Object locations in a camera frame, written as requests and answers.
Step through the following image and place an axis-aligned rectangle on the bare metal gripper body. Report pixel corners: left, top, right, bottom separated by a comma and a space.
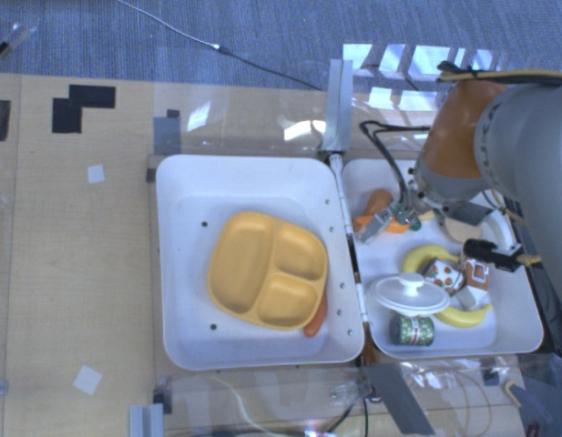
391, 188, 447, 225

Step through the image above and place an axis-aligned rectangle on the orange carrot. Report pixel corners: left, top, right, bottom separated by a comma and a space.
352, 188, 410, 236

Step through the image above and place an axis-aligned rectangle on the yellow banana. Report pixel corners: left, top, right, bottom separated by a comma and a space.
402, 243, 462, 275
432, 303, 494, 329

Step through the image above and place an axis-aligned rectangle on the white carton with orange print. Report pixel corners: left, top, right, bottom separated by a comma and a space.
423, 258, 466, 297

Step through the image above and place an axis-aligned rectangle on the white lidded bowl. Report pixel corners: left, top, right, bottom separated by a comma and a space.
368, 271, 452, 317

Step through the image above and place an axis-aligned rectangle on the brown and white carton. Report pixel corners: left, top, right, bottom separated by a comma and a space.
455, 256, 492, 311

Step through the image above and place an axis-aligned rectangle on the green can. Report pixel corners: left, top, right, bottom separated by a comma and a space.
389, 313, 435, 348

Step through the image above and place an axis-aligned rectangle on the orange sausage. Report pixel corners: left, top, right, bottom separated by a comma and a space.
302, 290, 329, 339

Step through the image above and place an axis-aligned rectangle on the yellow divided plate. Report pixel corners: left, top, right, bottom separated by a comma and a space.
206, 210, 330, 333

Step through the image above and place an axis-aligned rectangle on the white plastic tray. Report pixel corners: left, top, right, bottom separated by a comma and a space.
154, 153, 366, 372
342, 158, 546, 361

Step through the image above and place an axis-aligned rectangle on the pale wood board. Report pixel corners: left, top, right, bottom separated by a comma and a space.
0, 72, 562, 437

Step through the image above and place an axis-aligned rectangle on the black cylinder on white bracket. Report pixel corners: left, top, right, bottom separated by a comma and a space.
462, 208, 524, 273

